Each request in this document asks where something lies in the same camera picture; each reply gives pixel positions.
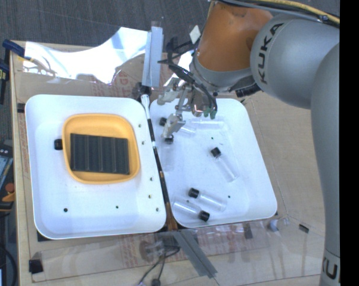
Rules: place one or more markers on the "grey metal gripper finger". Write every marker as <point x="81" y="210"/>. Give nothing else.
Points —
<point x="167" y="95"/>
<point x="173" y="125"/>

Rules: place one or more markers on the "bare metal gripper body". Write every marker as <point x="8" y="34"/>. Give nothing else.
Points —
<point x="197" y="100"/>

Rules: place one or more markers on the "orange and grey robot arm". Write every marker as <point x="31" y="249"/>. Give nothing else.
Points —
<point x="290" y="58"/>

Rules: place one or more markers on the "clear bottle with black cap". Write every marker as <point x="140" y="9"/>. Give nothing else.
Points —
<point x="204" y="216"/>
<point x="168" y="156"/>
<point x="163" y="121"/>
<point x="193" y="193"/>
<point x="216" y="152"/>

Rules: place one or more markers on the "clear plastic bottle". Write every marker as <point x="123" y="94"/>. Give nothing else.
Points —
<point x="210" y="125"/>

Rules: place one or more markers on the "thin black and white rod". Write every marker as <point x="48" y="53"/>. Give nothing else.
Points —
<point x="157" y="156"/>

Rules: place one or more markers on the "white plastic tray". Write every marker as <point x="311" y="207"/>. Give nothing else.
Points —
<point x="197" y="165"/>
<point x="93" y="207"/>

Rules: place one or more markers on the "yellow bowl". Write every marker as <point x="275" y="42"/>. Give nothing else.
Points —
<point x="99" y="124"/>

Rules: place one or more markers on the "black ribbed rectangular block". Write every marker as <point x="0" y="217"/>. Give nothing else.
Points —
<point x="99" y="153"/>

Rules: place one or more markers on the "brown cardboard board, red print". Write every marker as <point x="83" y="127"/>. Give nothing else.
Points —
<point x="287" y="147"/>

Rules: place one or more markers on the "small black cap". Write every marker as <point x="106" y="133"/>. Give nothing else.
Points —
<point x="58" y="144"/>

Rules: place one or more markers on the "black cylinder on white bracket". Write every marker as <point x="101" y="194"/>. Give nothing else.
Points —
<point x="248" y="90"/>

